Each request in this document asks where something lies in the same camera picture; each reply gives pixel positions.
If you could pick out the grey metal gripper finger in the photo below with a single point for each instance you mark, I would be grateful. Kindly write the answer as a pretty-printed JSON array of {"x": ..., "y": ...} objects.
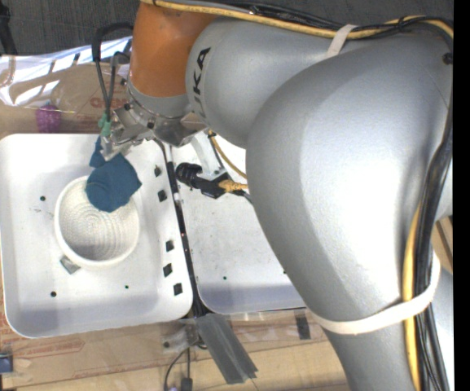
[
  {"x": 106, "y": 149},
  {"x": 122, "y": 147}
]

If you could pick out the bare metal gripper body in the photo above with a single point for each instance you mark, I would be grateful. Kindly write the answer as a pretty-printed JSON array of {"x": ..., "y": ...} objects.
[{"x": 137, "y": 126}]

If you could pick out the blue cloth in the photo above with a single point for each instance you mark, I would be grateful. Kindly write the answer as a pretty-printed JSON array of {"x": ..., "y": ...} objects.
[{"x": 112, "y": 185}]

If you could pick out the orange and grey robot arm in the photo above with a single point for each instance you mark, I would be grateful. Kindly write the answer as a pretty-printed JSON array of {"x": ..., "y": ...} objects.
[{"x": 332, "y": 145}]

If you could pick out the purple grapes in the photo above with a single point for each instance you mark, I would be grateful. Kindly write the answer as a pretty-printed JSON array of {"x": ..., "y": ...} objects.
[{"x": 48, "y": 119}]

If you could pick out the white ribbed bowl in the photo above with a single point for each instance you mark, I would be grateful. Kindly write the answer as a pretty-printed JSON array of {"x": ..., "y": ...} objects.
[{"x": 96, "y": 238}]

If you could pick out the clear plastic bag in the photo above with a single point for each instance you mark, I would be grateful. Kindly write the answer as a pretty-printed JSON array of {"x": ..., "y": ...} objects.
[{"x": 35, "y": 80}]

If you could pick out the white plastic tray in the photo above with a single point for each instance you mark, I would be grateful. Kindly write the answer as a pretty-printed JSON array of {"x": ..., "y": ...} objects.
[
  {"x": 27, "y": 234},
  {"x": 230, "y": 251}
]

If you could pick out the small grey square piece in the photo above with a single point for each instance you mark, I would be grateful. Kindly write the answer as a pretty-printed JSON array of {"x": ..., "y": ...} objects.
[{"x": 70, "y": 265}]

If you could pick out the brown cardboard board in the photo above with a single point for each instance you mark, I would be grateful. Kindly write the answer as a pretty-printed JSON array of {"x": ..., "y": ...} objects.
[{"x": 108, "y": 361}]

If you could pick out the black cylinder on white bracket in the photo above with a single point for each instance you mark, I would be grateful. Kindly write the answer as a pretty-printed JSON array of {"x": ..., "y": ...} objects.
[{"x": 196, "y": 177}]

